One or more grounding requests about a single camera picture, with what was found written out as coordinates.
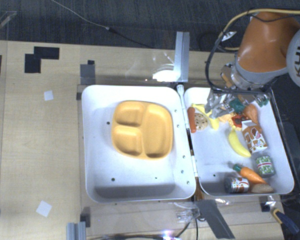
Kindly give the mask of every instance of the can lid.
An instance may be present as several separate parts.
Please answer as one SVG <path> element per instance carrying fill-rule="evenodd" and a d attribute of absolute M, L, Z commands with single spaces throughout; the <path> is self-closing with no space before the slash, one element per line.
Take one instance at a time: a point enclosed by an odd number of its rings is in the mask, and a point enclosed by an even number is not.
<path fill-rule="evenodd" d="M 242 169 L 242 167 L 241 167 L 239 164 L 236 163 L 236 164 L 233 166 L 233 169 L 234 169 L 235 171 L 237 171 L 237 172 L 240 172 L 241 169 Z"/>

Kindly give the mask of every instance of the white wire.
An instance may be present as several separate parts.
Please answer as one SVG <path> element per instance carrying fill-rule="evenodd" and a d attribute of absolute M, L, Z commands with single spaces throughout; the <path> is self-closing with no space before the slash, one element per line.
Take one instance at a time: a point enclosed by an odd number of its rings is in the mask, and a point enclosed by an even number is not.
<path fill-rule="evenodd" d="M 93 24 L 93 25 L 95 25 L 95 26 L 104 28 L 104 29 L 106 29 L 106 30 L 109 30 L 109 29 L 110 29 L 108 26 L 105 26 L 105 25 L 101 25 L 101 24 L 92 22 L 92 21 L 90 21 L 90 20 L 88 20 L 88 19 L 82 17 L 80 14 L 78 14 L 78 13 L 76 13 L 75 11 L 71 10 L 70 8 L 64 6 L 63 4 L 57 2 L 56 0 L 50 0 L 50 1 L 54 2 L 55 4 L 61 6 L 61 7 L 64 8 L 64 9 L 68 10 L 69 12 L 73 13 L 74 15 L 77 15 L 80 19 L 84 20 L 85 22 L 88 22 L 88 23 Z"/>

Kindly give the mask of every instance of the yellow cable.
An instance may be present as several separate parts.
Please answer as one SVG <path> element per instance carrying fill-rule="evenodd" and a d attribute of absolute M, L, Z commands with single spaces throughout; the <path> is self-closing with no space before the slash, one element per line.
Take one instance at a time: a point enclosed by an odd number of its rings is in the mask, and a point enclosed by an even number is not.
<path fill-rule="evenodd" d="M 228 24 L 223 28 L 223 31 L 219 34 L 218 38 L 220 38 L 225 31 L 227 31 L 228 27 L 237 19 L 246 16 L 247 14 L 254 14 L 254 13 L 262 13 L 262 12 L 268 12 L 268 13 L 279 13 L 279 14 L 295 14 L 295 15 L 300 15 L 300 10 L 287 10 L 287 9 L 273 9 L 273 8 L 262 8 L 262 9 L 252 9 L 252 10 L 247 10 L 245 12 L 242 12 L 236 16 L 234 16 Z M 229 51 L 237 51 L 239 50 L 239 47 L 223 47 L 226 50 Z"/>

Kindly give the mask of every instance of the orange plate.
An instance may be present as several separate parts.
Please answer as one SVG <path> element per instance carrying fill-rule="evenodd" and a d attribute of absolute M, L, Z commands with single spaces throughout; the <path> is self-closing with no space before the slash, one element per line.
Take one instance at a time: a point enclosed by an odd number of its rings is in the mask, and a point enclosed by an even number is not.
<path fill-rule="evenodd" d="M 111 139 L 122 155 L 148 160 L 164 158 L 173 143 L 171 115 L 155 103 L 121 102 L 114 111 Z"/>

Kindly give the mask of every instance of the green can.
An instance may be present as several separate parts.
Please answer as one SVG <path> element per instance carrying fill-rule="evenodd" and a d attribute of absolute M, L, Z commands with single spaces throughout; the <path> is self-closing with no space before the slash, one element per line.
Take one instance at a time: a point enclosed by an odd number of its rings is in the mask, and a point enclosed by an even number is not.
<path fill-rule="evenodd" d="M 263 178 L 268 178 L 276 174 L 271 158 L 268 155 L 262 155 L 255 159 L 258 173 Z"/>

